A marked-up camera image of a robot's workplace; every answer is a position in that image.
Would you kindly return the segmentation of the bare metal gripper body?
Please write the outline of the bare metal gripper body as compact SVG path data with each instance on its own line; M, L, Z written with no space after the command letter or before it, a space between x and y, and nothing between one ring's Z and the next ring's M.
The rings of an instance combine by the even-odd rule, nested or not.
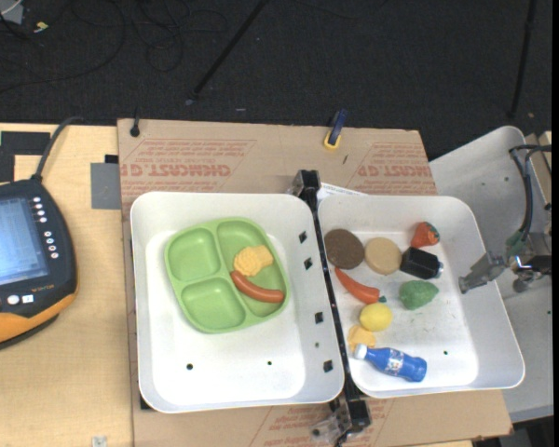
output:
M508 266L518 281L535 281L552 273L551 237L541 232L514 233L505 245Z

